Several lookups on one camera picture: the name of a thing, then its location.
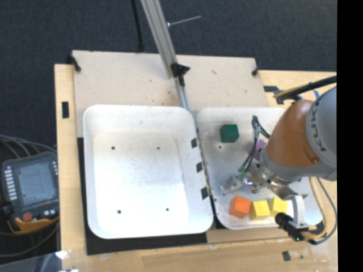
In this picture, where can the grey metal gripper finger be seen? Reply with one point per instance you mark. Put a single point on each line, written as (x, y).
(256, 189)
(231, 184)

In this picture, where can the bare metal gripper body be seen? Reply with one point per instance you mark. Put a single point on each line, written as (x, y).
(262, 178)

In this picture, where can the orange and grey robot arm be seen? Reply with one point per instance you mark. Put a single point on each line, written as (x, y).
(295, 135)

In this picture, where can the yellow cube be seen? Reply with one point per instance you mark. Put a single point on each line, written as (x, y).
(279, 205)
(259, 210)

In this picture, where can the white plastic tray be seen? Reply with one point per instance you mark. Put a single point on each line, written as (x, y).
(227, 163)
(141, 174)

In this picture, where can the orange cube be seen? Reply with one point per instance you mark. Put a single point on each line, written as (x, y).
(239, 207)

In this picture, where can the purple cube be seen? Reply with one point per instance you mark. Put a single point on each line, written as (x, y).
(259, 149)

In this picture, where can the green cube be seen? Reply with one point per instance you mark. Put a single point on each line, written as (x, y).
(229, 133)

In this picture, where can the pale flat board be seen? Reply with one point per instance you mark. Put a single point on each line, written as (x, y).
(127, 78)

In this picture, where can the black cylinder on white bracket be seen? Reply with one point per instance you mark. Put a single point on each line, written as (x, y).
(286, 222)

